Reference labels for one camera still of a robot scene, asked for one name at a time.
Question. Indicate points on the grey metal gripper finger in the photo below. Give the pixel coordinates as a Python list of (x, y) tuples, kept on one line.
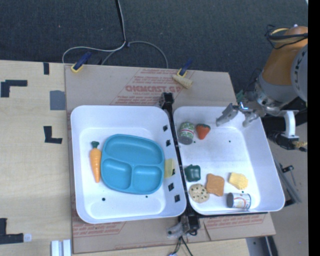
[(249, 119), (226, 115)]

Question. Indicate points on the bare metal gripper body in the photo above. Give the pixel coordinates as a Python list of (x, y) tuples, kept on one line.
[(261, 106)]

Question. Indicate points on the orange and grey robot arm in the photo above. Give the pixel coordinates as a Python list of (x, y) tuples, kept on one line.
[(280, 67)]

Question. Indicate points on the red strawberry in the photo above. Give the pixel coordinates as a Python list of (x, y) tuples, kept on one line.
[(202, 130)]

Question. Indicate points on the white plastic tray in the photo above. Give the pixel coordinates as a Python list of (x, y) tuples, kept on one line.
[(125, 205), (220, 155)]

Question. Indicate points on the green can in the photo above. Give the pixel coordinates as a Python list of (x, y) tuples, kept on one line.
[(186, 132)]

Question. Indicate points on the cream ice cream cone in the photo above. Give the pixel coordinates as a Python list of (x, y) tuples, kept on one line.
[(182, 81)]

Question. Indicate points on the thin black rod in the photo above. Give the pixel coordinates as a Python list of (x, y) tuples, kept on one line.
[(179, 155)]

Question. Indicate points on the yellow toy fries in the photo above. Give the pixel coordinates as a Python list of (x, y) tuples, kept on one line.
[(238, 180)]

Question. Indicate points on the green bell pepper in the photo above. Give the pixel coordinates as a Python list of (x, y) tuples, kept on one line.
[(192, 173)]

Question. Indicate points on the orange toast slice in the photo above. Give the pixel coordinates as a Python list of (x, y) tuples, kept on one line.
[(215, 184)]

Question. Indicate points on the yellow cheese wedge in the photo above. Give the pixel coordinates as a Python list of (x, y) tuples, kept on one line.
[(169, 167)]

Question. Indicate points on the white can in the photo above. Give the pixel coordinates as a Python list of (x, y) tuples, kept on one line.
[(240, 200)]

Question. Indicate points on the beige chocolate chip biscuit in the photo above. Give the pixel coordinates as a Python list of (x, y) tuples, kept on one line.
[(198, 193)]

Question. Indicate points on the blue divided plate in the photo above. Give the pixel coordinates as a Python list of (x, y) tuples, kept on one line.
[(132, 162)]

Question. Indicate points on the brown cardboard board red print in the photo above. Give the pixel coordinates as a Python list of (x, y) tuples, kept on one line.
[(105, 82)]

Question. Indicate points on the orange carrot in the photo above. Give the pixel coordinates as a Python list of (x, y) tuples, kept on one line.
[(95, 160)]

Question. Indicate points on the black cylinder on white bracket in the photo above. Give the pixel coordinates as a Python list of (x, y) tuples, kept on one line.
[(290, 123)]

